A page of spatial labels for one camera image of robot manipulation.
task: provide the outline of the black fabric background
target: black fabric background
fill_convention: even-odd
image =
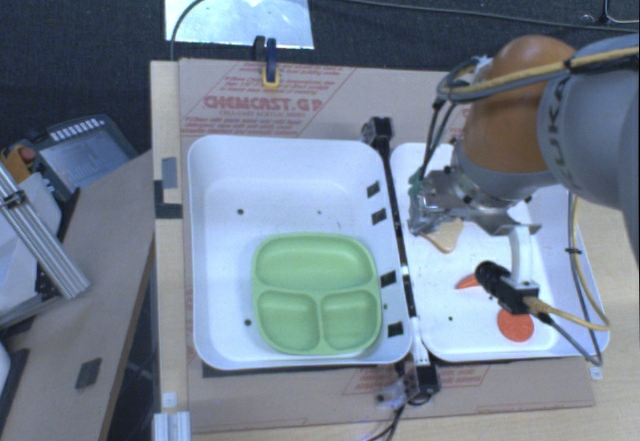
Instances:
[[[474,9],[579,23],[602,0],[381,0]],[[612,0],[620,17],[638,17],[638,0]],[[492,54],[526,33],[574,46],[606,33],[555,29],[466,16],[416,14],[310,0],[316,49],[282,51],[283,61],[448,69]],[[248,48],[178,44],[177,55],[246,59]],[[149,62],[168,58],[164,0],[0,0],[0,146],[27,129],[110,115],[140,151],[150,147]]]

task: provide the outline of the black carpet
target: black carpet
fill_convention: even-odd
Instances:
[[[602,0],[380,0],[580,23]],[[619,17],[638,17],[638,0],[612,0]],[[418,14],[311,0],[316,49],[282,60],[447,69],[493,53],[525,33],[575,46],[607,37],[462,15]],[[140,151],[150,146],[148,67],[168,58],[164,0],[0,0],[0,146],[28,128],[106,113]],[[247,48],[177,45],[177,55],[246,59]]]

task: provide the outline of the green plate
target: green plate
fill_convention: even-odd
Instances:
[[[351,237],[270,237],[253,255],[251,281],[260,334],[281,352],[360,352],[378,336],[381,308],[375,263],[369,250]]]

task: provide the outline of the white tray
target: white tray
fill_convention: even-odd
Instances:
[[[355,141],[212,135],[190,148],[188,182],[194,341],[204,362],[240,370],[388,364],[407,354],[400,263],[384,168],[373,149]],[[376,182],[379,192],[369,197]],[[383,209],[386,220],[373,224],[372,214]],[[354,237],[371,252],[379,275],[395,272],[395,283],[381,288],[380,335],[361,353],[285,354],[258,332],[250,275],[255,249],[271,235],[310,231]],[[400,324],[402,333],[389,336]]]
[[[392,154],[391,167],[420,331],[427,348],[451,362],[525,359],[577,355],[576,350],[553,328],[534,320],[533,336],[526,342],[505,338],[497,327],[500,310],[481,287],[457,290],[456,284],[472,274],[476,266],[491,260],[511,268],[511,249],[506,236],[491,237],[471,222],[465,222],[457,248],[451,254],[437,250],[407,228],[409,217],[408,179],[422,163],[424,144],[403,144]],[[451,161],[452,147],[441,145],[430,169],[442,169]],[[532,237],[532,279],[540,285],[545,302],[582,317],[571,275],[567,247],[567,192],[561,186],[539,190],[528,204],[520,203],[510,215],[523,224],[541,224]],[[591,289],[596,291],[586,252],[581,263]],[[589,306],[592,319],[597,319]],[[589,332],[563,319],[554,318],[589,352],[594,352]],[[608,332],[598,332],[601,348],[609,342]]]

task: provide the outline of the black connector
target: black connector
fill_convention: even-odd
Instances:
[[[529,313],[529,307],[524,303],[524,298],[538,297],[540,293],[540,289],[530,283],[512,282],[511,272],[492,261],[485,261],[478,265],[475,275],[478,283],[498,299],[500,306],[513,315]]]

